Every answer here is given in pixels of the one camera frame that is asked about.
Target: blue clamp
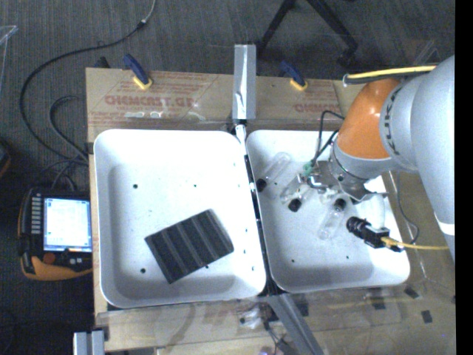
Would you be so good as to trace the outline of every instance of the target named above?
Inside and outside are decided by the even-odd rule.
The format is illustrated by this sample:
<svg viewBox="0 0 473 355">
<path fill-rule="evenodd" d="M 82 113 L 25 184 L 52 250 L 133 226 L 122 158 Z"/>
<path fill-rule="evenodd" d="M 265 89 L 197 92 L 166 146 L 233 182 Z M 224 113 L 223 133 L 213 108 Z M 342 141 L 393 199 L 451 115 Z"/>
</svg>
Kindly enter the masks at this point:
<svg viewBox="0 0 473 355">
<path fill-rule="evenodd" d="M 303 91 L 307 88 L 307 82 L 304 80 L 304 77 L 292 64 L 289 64 L 286 61 L 282 61 L 279 65 L 280 70 L 284 74 L 289 74 L 291 76 L 290 83 L 300 91 Z"/>
<path fill-rule="evenodd" d="M 141 89 L 148 89 L 153 84 L 153 80 L 147 76 L 138 61 L 130 54 L 126 54 L 123 57 L 123 62 L 133 71 L 135 74 L 133 81 L 138 84 Z"/>
</svg>

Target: metal bar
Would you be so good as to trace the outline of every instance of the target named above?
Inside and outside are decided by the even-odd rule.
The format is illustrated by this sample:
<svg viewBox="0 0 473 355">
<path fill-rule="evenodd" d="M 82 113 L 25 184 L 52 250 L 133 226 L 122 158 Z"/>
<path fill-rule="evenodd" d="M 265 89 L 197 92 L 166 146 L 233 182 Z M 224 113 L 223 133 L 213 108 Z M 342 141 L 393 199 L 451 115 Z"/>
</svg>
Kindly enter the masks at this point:
<svg viewBox="0 0 473 355">
<path fill-rule="evenodd" d="M 290 294 L 263 297 L 263 300 L 274 310 L 300 355 L 324 355 Z"/>
<path fill-rule="evenodd" d="M 105 355 L 105 339 L 102 330 L 95 330 L 92 336 L 92 355 Z"/>
<path fill-rule="evenodd" d="M 235 45 L 232 118 L 256 118 L 256 46 L 252 44 Z"/>
<path fill-rule="evenodd" d="M 72 340 L 74 355 L 88 355 L 87 347 L 87 333 L 74 333 Z"/>
<path fill-rule="evenodd" d="M 92 333 L 74 333 L 72 340 L 74 355 L 105 355 L 105 339 L 102 330 Z"/>
</svg>

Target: yellow cable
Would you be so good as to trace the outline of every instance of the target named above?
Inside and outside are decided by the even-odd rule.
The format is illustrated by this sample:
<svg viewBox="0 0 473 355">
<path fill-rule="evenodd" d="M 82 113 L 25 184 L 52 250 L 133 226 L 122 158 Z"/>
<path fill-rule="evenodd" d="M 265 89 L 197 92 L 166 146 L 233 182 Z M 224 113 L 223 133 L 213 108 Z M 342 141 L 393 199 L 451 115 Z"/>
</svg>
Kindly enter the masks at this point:
<svg viewBox="0 0 473 355">
<path fill-rule="evenodd" d="M 411 73 L 411 72 L 413 73 L 428 72 L 428 71 L 432 71 L 434 68 L 436 68 L 436 66 L 413 66 L 413 67 L 393 68 L 390 70 L 362 72 L 362 73 L 353 74 L 353 75 L 348 74 L 347 77 L 350 79 L 372 78 L 376 76 L 404 74 L 404 73 Z"/>
<path fill-rule="evenodd" d="M 448 250 L 448 246 L 419 246 L 419 245 L 412 245 L 410 243 L 399 242 L 394 240 L 390 237 L 382 237 L 381 240 L 389 246 L 403 246 L 407 249 L 417 249 L 417 250 Z"/>
</svg>

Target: gray carpet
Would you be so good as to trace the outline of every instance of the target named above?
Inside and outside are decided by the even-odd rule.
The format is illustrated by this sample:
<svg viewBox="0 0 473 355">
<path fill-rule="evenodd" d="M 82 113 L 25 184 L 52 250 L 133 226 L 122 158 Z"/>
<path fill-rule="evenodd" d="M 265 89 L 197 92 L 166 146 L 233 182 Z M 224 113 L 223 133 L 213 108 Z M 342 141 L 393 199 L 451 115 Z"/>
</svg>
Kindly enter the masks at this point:
<svg viewBox="0 0 473 355">
<path fill-rule="evenodd" d="M 51 104 L 65 95 L 55 122 L 80 147 L 86 140 L 84 68 L 105 56 L 123 67 L 131 53 L 147 70 L 233 72 L 234 45 L 258 40 L 282 0 L 157 0 L 148 24 L 127 41 L 62 59 L 31 80 L 24 112 L 31 129 L 54 150 L 74 156 L 47 123 Z M 130 33 L 152 0 L 0 0 L 0 26 L 17 25 L 9 40 L 0 100 L 0 138 L 12 166 L 0 180 L 0 354 L 68 354 L 71 332 L 93 322 L 92 278 L 39 283 L 26 280 L 16 257 L 18 202 L 26 188 L 51 181 L 41 170 L 60 159 L 45 149 L 21 120 L 18 99 L 27 76 L 58 55 L 109 44 Z M 431 47 L 433 61 L 455 53 L 455 0 L 327 0 L 359 43 L 353 70 L 410 65 Z M 259 75 L 278 75 L 286 60 L 307 78 L 340 78 L 336 63 L 344 43 L 300 0 L 258 61 Z M 69 171 L 86 189 L 84 167 Z M 12 326 L 12 317 L 19 325 Z M 47 325 L 36 321 L 47 320 Z M 61 329 L 55 323 L 68 322 Z M 55 345 L 45 345 L 54 338 Z"/>
</svg>

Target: cardboard sheet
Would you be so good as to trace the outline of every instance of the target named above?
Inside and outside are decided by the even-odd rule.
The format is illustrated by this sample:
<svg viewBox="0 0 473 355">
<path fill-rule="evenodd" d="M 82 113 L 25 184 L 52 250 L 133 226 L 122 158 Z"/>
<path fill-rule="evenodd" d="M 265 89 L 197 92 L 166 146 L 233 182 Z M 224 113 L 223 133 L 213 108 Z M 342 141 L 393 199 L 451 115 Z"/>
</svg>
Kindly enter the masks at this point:
<svg viewBox="0 0 473 355">
<path fill-rule="evenodd" d="M 215 129 L 231 116 L 232 75 L 150 72 L 153 84 L 142 90 L 131 70 L 86 69 L 88 141 L 107 129 Z M 256 121 L 271 126 L 319 122 L 328 109 L 340 113 L 336 86 L 307 79 L 297 90 L 289 78 L 256 77 Z M 324 125 L 340 125 L 327 115 Z"/>
</svg>

